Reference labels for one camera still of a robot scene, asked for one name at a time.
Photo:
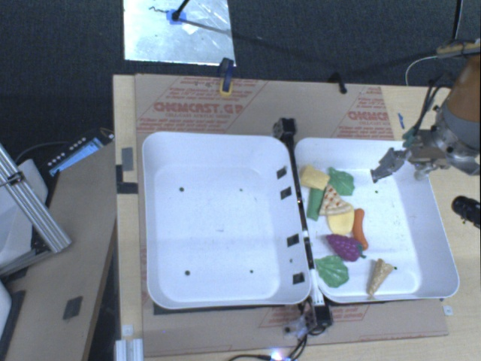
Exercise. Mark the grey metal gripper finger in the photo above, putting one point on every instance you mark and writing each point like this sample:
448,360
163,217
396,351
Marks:
381,173
394,155

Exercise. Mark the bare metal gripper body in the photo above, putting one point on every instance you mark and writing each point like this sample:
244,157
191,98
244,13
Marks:
432,152

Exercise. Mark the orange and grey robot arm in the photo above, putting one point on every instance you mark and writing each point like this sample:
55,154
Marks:
466,88

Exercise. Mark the green lettuce leaf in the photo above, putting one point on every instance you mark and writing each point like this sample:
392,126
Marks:
342,181
332,271

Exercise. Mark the pizza slice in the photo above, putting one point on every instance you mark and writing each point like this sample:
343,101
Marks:
332,201

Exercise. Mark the orange carrot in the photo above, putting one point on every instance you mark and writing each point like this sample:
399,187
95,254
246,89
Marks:
359,228

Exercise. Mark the white plastic tray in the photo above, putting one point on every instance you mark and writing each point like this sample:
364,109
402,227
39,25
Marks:
210,220
398,231

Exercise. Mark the yellow round toy food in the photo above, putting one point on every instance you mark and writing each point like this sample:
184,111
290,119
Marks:
340,222

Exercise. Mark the purple grapes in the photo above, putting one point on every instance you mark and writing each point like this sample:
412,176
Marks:
343,246

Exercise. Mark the thin black and white rod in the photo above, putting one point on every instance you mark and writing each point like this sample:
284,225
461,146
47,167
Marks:
302,216

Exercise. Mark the tan waffle cone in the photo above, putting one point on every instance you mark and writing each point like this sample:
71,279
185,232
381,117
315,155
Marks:
379,275

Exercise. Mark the brown cardboard board red print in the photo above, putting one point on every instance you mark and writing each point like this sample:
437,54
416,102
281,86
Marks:
225,107

